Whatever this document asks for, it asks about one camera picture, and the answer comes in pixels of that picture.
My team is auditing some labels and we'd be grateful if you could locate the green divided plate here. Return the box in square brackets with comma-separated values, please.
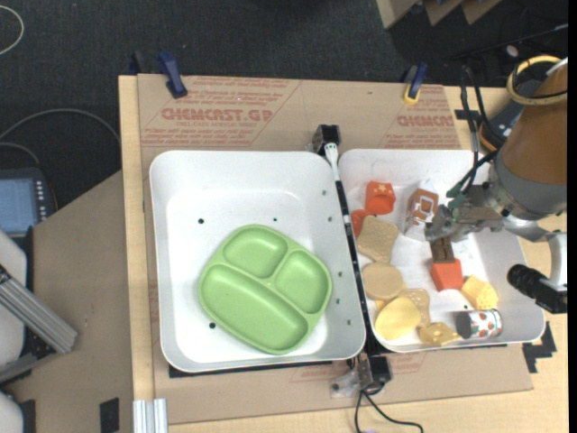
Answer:
[197, 223, 334, 356]

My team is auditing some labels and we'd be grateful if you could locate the white and orange carton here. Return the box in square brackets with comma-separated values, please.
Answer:
[402, 179, 441, 239]

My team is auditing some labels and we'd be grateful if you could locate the yellow cheese slice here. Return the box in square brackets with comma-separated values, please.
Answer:
[417, 322, 462, 347]

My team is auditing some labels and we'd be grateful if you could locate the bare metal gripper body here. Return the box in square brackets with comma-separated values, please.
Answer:
[449, 181, 516, 236]

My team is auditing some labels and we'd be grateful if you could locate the small can with strawberry print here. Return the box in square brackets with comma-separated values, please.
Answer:
[454, 308, 504, 340]

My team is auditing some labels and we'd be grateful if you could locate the orange cube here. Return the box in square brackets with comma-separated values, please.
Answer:
[350, 208, 375, 239]

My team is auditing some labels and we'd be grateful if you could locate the orange carton with yellow star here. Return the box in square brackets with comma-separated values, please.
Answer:
[364, 180, 397, 217]

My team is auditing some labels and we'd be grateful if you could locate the tan cracker with holes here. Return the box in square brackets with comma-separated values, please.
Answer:
[398, 287, 432, 328]

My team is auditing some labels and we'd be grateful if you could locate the yellow cheese wedge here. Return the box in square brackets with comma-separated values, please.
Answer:
[460, 274, 499, 311]

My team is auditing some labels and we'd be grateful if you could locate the round tan biscuit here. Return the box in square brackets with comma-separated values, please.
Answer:
[361, 261, 405, 301]

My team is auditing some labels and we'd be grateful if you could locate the brown cardboard board red print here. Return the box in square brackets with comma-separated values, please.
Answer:
[134, 73, 536, 426]

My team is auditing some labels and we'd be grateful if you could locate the yellow potato chip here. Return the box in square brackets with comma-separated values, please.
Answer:
[374, 296, 423, 342]

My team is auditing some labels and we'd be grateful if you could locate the orange box with brown bar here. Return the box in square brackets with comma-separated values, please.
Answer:
[427, 235, 465, 293]

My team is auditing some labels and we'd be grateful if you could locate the white plastic tray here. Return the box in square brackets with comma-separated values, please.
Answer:
[148, 150, 367, 373]
[336, 148, 546, 355]

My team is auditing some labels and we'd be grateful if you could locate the thin black and white rod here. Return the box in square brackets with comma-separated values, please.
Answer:
[324, 143, 370, 356]

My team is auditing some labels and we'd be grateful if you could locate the tan bread slice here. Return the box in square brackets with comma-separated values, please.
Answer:
[356, 215, 400, 264]

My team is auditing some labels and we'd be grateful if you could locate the black cylinder on white bracket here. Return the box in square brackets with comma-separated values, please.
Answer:
[503, 216, 568, 315]

